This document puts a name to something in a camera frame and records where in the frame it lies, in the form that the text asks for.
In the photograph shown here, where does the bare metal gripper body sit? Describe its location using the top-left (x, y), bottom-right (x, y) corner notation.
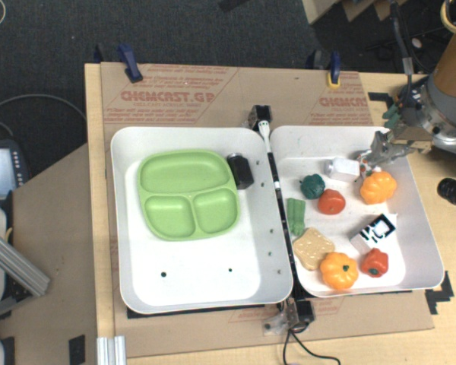
top-left (389, 122), bottom-right (456, 156)

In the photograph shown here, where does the white packet with coloured print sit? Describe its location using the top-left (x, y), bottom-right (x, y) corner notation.
top-left (355, 150), bottom-right (374, 177)

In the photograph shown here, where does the orange toy pumpkin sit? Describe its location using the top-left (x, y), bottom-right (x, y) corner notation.
top-left (359, 170), bottom-right (398, 205)
top-left (319, 252), bottom-right (360, 291)

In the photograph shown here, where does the white bottle with grey cap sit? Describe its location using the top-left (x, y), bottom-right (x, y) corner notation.
top-left (323, 157), bottom-right (361, 183)

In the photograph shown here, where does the red toy tomato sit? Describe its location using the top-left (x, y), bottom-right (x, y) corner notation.
top-left (318, 189), bottom-right (347, 216)

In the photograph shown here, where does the dark green toy vegetable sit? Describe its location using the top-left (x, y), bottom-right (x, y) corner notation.
top-left (299, 173), bottom-right (326, 200)

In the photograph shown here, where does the white carton with black print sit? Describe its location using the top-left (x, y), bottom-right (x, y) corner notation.
top-left (349, 213), bottom-right (398, 256)

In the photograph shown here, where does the white plastic tray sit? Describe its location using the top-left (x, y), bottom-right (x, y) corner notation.
top-left (268, 125), bottom-right (445, 299)
top-left (109, 126), bottom-right (294, 315)

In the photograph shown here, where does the light green toy vegetable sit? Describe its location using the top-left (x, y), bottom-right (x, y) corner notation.
top-left (286, 198), bottom-right (307, 237)

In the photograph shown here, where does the thin black and white rod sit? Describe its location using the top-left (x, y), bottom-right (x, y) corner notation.
top-left (257, 121), bottom-right (302, 304)

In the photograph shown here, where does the red toy pepper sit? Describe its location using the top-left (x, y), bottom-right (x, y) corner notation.
top-left (360, 247), bottom-right (390, 279)

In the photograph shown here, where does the beige toy bread slice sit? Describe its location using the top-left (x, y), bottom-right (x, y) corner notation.
top-left (292, 227), bottom-right (336, 271)

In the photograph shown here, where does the black can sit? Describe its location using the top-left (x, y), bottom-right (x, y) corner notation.
top-left (226, 152), bottom-right (255, 191)

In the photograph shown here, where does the green divided plate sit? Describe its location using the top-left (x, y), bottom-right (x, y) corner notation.
top-left (137, 148), bottom-right (241, 242)

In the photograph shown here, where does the brown cardboard board red print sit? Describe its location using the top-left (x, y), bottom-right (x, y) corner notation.
top-left (100, 62), bottom-right (436, 359)

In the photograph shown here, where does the black cylinder on white bracket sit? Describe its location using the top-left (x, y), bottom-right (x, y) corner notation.
top-left (437, 176), bottom-right (456, 208)

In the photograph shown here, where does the black block with thin wires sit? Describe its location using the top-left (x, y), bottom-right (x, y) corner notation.
top-left (245, 104), bottom-right (273, 131)
top-left (263, 298), bottom-right (316, 337)

